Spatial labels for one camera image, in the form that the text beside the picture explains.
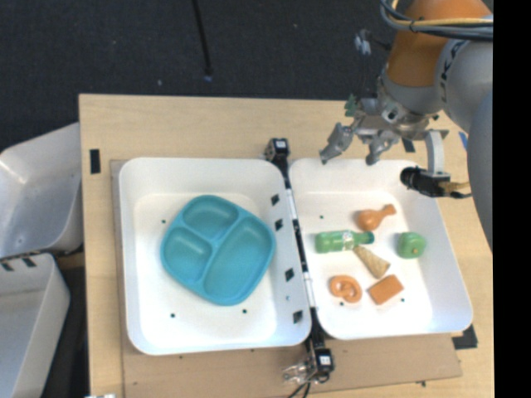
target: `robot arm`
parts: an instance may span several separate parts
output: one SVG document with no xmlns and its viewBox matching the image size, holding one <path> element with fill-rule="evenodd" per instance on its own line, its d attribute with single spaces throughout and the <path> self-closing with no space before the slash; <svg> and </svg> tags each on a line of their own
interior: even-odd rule
<svg viewBox="0 0 531 398">
<path fill-rule="evenodd" d="M 469 134 L 470 188 L 492 249 L 493 15 L 481 0 L 412 0 L 403 15 L 398 3 L 381 0 L 384 21 L 398 31 L 377 97 L 351 96 L 345 109 L 353 122 L 335 125 L 321 161 L 341 154 L 354 135 L 368 145 L 369 165 L 402 138 L 424 140 L 427 169 L 404 170 L 402 182 L 431 197 L 462 197 L 444 172 L 448 132 L 428 128 L 444 111 Z"/>
</svg>

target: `brown rectangular block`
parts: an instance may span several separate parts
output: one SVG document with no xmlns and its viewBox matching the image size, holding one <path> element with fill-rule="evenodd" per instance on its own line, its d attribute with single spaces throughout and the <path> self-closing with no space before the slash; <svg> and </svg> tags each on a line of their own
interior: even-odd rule
<svg viewBox="0 0 531 398">
<path fill-rule="evenodd" d="M 393 296 L 402 292 L 404 286 L 395 274 L 384 277 L 368 289 L 371 298 L 377 305 L 387 302 Z"/>
</svg>

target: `pretzel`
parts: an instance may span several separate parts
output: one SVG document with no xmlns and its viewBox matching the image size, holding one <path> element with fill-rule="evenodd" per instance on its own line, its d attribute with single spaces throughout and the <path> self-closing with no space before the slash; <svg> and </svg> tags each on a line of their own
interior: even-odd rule
<svg viewBox="0 0 531 398">
<path fill-rule="evenodd" d="M 362 288 L 358 281 L 348 275 L 336 275 L 330 279 L 330 293 L 350 303 L 356 303 L 362 298 Z"/>
</svg>

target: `blue plate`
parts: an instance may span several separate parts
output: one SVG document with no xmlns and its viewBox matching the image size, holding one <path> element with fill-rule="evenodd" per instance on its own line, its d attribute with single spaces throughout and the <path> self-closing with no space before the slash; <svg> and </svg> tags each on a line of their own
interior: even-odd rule
<svg viewBox="0 0 531 398">
<path fill-rule="evenodd" d="M 160 247 L 163 267 L 180 284 L 219 305 L 245 300 L 275 253 L 275 236 L 258 217 L 220 197 L 192 199 Z"/>
</svg>

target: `table top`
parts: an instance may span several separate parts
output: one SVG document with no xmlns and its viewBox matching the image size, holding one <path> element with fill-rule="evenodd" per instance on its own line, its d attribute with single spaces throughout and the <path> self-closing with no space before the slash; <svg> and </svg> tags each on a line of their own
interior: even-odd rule
<svg viewBox="0 0 531 398">
<path fill-rule="evenodd" d="M 283 367 L 304 356 L 302 347 L 151 357 L 124 334 L 119 238 L 115 234 L 112 162 L 137 157 L 258 158 L 271 138 L 287 138 L 290 159 L 317 158 L 344 102 L 171 96 L 81 95 L 79 98 L 85 233 L 90 393 L 136 396 L 288 396 Z M 459 129 L 449 129 L 445 168 L 466 181 Z M 426 147 L 401 144 L 382 159 L 427 164 Z M 341 158 L 364 158 L 354 140 Z M 310 390 L 327 398 L 494 395 L 492 253 L 472 199 L 438 200 L 474 310 L 478 347 L 455 351 L 450 335 L 327 341 L 336 359 L 331 380 Z"/>
</svg>

